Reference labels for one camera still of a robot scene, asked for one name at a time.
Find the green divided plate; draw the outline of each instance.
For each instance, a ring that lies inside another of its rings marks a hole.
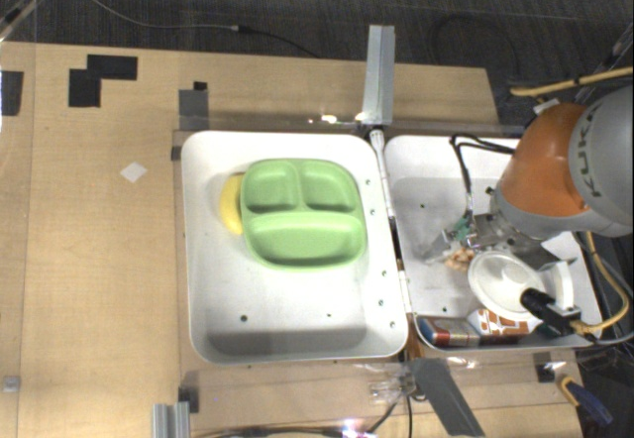
[[[366,250],[361,198],[353,177],[321,160],[265,160],[242,181],[240,208],[247,246],[277,269],[326,269]]]

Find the yellow banana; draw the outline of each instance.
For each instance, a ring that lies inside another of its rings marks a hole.
[[[220,193],[220,218],[225,227],[237,235],[242,235],[242,215],[240,214],[240,188],[243,173],[234,173],[227,179]]]

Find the wooden table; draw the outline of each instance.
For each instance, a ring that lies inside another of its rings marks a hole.
[[[137,56],[138,79],[103,80],[101,108],[69,108],[69,70],[86,68],[88,54]],[[150,436],[153,404],[174,403],[180,383],[169,157],[178,90],[206,82],[218,119],[353,119],[365,64],[27,44],[5,44],[0,58],[25,72],[22,112],[0,134],[0,377],[22,381],[0,393],[0,436]],[[497,122],[475,68],[398,65],[394,116]],[[131,163],[148,170],[135,183],[120,174]],[[554,360],[579,377],[572,353]],[[478,365],[488,368],[457,378],[488,436],[581,435],[530,356]],[[368,405],[348,388],[343,401]],[[428,404],[415,411],[415,436],[445,436]],[[406,435],[403,407],[394,413],[381,436]]]

